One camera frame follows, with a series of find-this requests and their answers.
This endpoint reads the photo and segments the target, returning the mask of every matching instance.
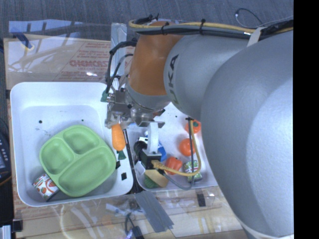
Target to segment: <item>green divided tray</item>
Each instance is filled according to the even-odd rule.
[[[111,148],[83,125],[68,127],[48,140],[40,150],[40,162],[52,181],[70,197],[97,188],[116,167]]]

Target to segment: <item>gray carpet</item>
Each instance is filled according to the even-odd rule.
[[[129,20],[160,14],[161,18],[225,23],[254,27],[260,22],[280,20],[294,14],[294,0],[0,0],[0,38],[9,36],[9,21],[60,19],[89,23],[128,23]],[[7,120],[4,58],[0,54],[0,118]]]

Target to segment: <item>white plastic tray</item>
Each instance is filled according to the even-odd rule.
[[[41,147],[69,126],[86,125],[112,147],[111,130],[104,127],[107,104],[100,102],[105,88],[103,83],[80,82],[24,82],[12,88],[10,101],[17,191],[24,203],[39,207],[119,196],[131,190],[133,176],[128,157],[120,161],[121,166],[102,185],[83,197],[71,198],[60,191],[46,202],[32,186],[44,172],[39,160]]]
[[[180,153],[178,150],[178,145],[181,140],[184,138],[188,138],[188,132],[184,129],[186,123],[187,123],[187,115],[180,112],[172,103],[170,103],[168,106],[165,107],[165,112],[160,117],[155,117],[155,120],[157,121],[164,121],[165,125],[159,129],[159,141],[164,146],[166,150],[167,158],[170,156],[177,157],[180,159],[183,164],[190,161],[190,157],[185,157]],[[145,131],[147,131],[147,128],[145,127],[137,127],[135,124],[131,124],[128,129],[128,137],[130,141],[131,151],[134,153],[134,143],[137,141],[137,139],[140,136],[144,136]],[[216,179],[213,175],[213,172],[209,166],[207,156],[205,153],[203,140],[201,136],[201,131],[195,134],[195,139],[198,147],[198,152],[201,158],[201,174],[202,174],[202,180],[197,181],[194,183],[192,188],[204,188],[204,187],[212,187],[217,186]],[[137,175],[137,180],[139,184],[142,186],[143,189],[149,190],[149,191],[164,191],[164,190],[177,190],[179,187],[177,187],[172,182],[168,182],[168,185],[165,188],[154,188],[149,189],[144,184],[144,172],[145,169],[142,166],[141,162],[137,162],[135,164],[135,170]],[[180,176],[180,175],[170,175],[170,177],[175,180],[178,184],[182,185],[183,187],[188,187],[190,184],[187,182],[187,177]]]

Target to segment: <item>cable tie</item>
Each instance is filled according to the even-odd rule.
[[[164,33],[164,27],[165,27],[165,26],[168,26],[168,25],[169,25],[169,23],[166,21],[165,25],[163,25],[163,26],[161,27],[160,31],[161,31],[162,35],[167,35],[167,33],[166,33],[166,34]]]
[[[201,20],[201,25],[200,25],[200,27],[199,27],[199,33],[200,33],[201,35],[204,35],[202,28],[203,28],[205,22],[206,22],[206,20],[205,20],[204,18],[202,18],[202,20]]]

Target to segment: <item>orange carrot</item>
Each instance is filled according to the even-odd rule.
[[[121,151],[125,148],[125,138],[119,123],[112,126],[112,146],[115,150]]]

